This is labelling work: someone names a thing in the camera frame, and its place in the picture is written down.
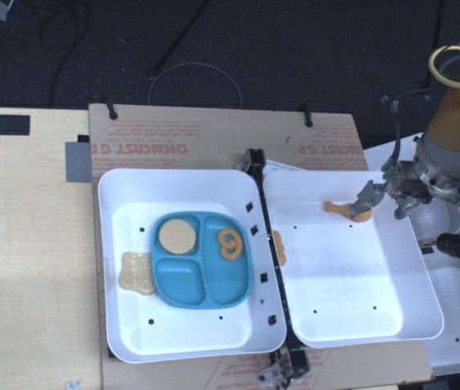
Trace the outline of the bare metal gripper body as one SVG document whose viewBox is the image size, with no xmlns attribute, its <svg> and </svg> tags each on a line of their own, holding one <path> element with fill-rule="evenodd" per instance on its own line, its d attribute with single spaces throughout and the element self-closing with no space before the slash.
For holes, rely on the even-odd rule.
<svg viewBox="0 0 460 390">
<path fill-rule="evenodd" d="M 388 160 L 385 163 L 386 192 L 400 206 L 433 201 L 460 206 L 460 180 L 428 162 Z"/>
</svg>

